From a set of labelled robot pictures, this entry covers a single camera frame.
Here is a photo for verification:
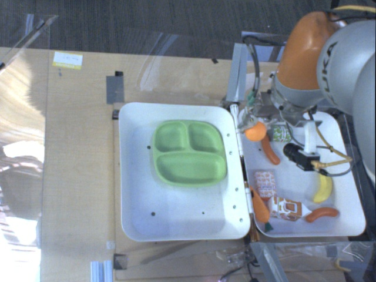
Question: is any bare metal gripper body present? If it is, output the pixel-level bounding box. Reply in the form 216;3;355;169
250;91;317;126

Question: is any orange toy fruit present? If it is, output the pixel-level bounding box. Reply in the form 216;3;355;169
244;121;268;142

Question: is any small green printed can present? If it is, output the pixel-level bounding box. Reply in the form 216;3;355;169
268;125;292;143

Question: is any orange toy sausage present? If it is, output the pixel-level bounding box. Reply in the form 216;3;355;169
305;207;340;224
261;135;281;166

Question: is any orange and white packet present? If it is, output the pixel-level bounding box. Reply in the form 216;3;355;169
253;170;278;202

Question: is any green divided plate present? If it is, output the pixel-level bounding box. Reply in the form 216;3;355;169
152;119;228;187

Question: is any white plastic tray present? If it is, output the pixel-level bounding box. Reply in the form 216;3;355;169
118;102;251;243
239;110;367;239

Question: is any orange carrot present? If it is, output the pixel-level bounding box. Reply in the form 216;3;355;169
249;185;274;233

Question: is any white and orange carton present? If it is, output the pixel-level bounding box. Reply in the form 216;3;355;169
267;196;313;222

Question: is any yellow banana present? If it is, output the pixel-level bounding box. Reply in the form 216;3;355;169
312;173;334;204

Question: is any black cylinder on white bracket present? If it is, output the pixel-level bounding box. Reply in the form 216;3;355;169
283;122;321;172

